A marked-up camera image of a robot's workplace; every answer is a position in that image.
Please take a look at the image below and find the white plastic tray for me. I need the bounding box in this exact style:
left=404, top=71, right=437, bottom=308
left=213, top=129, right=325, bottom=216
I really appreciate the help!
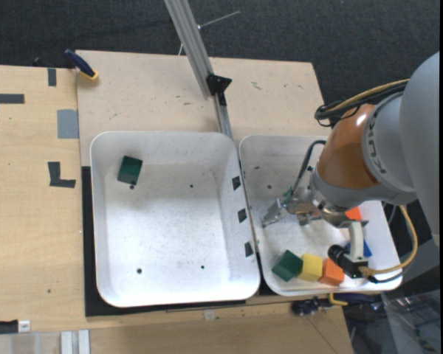
left=238, top=134, right=405, bottom=297
left=89, top=131, right=261, bottom=308

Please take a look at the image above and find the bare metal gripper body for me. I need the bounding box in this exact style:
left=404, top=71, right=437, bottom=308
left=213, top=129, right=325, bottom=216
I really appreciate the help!
left=286, top=187, right=351, bottom=229

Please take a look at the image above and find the yellow cube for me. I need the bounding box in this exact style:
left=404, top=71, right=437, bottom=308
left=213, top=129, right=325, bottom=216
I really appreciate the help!
left=296, top=252, right=325, bottom=283

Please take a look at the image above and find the pale wood board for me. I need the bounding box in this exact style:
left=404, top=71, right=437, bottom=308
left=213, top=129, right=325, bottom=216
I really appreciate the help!
left=75, top=49, right=343, bottom=311

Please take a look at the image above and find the green cube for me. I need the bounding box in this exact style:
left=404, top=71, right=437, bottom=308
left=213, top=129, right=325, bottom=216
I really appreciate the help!
left=270, top=249, right=304, bottom=283
left=117, top=155, right=144, bottom=186

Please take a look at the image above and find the blue cube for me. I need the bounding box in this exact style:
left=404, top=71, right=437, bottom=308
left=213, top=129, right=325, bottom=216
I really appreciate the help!
left=345, top=238, right=374, bottom=260

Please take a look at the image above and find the black cylinder on white bracket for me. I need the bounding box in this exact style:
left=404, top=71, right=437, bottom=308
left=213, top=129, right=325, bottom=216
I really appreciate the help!
left=327, top=220, right=371, bottom=280

